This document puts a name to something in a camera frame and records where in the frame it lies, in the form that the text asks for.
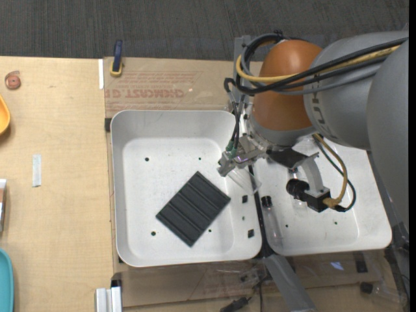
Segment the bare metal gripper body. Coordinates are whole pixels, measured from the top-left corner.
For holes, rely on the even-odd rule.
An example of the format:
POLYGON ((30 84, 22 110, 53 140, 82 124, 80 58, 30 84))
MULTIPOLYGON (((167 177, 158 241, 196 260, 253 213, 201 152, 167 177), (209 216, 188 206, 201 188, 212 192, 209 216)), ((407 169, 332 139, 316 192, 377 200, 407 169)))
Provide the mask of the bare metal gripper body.
POLYGON ((269 142, 263 138, 251 137, 233 133, 227 143, 222 157, 227 156, 235 161, 235 168, 245 168, 259 159, 278 162, 286 157, 285 152, 293 147, 292 144, 281 145, 269 142))

